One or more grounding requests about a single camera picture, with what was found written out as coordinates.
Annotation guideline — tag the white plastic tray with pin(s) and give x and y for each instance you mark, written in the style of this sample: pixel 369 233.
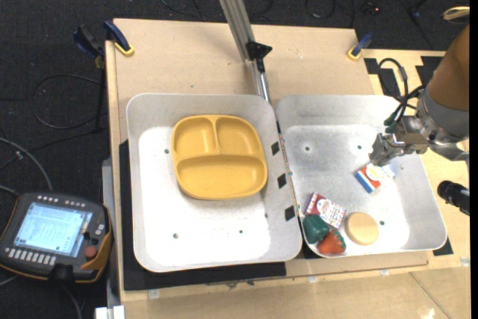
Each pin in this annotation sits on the white plastic tray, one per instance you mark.
pixel 209 231
pixel 336 145

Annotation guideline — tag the orange toy carrot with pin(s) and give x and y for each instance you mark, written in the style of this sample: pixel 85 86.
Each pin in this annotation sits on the orange toy carrot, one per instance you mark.
pixel 330 243

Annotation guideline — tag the yellow divided plate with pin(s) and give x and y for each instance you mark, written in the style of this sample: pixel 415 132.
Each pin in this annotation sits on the yellow divided plate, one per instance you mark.
pixel 218 160

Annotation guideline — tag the beige round biscuit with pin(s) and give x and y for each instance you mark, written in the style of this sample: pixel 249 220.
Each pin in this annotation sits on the beige round biscuit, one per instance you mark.
pixel 361 228

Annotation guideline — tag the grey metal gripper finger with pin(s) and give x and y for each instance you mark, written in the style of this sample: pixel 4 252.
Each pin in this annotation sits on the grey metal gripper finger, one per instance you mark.
pixel 377 150
pixel 392 156

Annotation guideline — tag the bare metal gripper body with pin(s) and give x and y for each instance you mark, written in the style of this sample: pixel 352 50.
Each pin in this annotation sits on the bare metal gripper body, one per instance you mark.
pixel 411 140

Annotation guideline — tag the red white blue carton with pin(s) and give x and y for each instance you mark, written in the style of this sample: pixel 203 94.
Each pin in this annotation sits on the red white blue carton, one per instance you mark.
pixel 367 178

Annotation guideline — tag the pale wood board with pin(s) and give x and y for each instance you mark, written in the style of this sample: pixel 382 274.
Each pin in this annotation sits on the pale wood board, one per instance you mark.
pixel 186 59

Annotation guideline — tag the white and red printed packet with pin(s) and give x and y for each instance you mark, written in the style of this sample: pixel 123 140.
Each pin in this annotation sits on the white and red printed packet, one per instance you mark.
pixel 328 210

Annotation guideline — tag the green toy pepper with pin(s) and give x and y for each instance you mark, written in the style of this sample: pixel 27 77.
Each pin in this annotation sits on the green toy pepper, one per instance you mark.
pixel 314 228

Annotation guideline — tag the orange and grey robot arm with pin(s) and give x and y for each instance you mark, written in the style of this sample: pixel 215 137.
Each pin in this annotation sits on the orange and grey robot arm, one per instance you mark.
pixel 450 78

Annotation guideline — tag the black cylinder on white bracket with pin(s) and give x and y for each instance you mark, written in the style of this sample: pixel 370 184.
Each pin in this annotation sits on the black cylinder on white bracket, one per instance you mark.
pixel 452 193

